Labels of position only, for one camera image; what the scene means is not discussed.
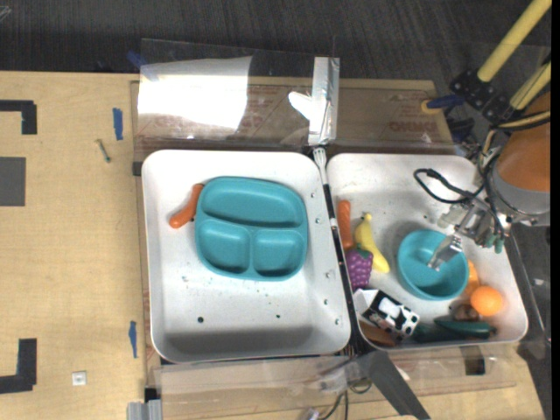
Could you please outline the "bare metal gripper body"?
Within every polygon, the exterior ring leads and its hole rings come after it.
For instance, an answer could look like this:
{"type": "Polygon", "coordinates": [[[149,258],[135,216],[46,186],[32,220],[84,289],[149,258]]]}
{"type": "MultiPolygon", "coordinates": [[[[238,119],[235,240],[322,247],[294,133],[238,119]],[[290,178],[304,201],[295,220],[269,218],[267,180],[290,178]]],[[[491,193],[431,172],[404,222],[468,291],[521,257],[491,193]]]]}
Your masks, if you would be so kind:
{"type": "Polygon", "coordinates": [[[454,228],[454,234],[473,240],[479,247],[493,247],[498,240],[495,212],[484,200],[472,199],[461,208],[464,215],[454,228]]]}

